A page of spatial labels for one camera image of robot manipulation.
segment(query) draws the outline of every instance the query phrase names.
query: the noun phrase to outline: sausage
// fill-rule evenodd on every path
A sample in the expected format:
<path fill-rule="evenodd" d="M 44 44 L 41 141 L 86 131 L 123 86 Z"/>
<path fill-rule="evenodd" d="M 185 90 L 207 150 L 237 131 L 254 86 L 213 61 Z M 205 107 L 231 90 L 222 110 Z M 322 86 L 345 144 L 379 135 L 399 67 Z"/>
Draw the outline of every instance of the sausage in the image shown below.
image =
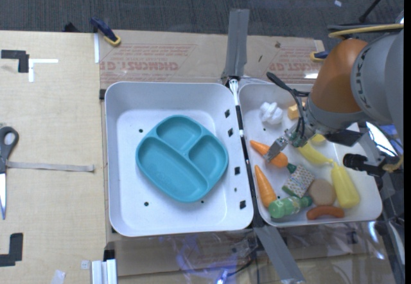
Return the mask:
<path fill-rule="evenodd" d="M 316 206 L 307 211 L 307 219 L 308 220 L 315 220 L 322 215 L 331 215 L 335 218 L 343 218 L 345 213 L 342 208 L 338 208 L 336 206 L 331 205 L 321 205 Z"/>

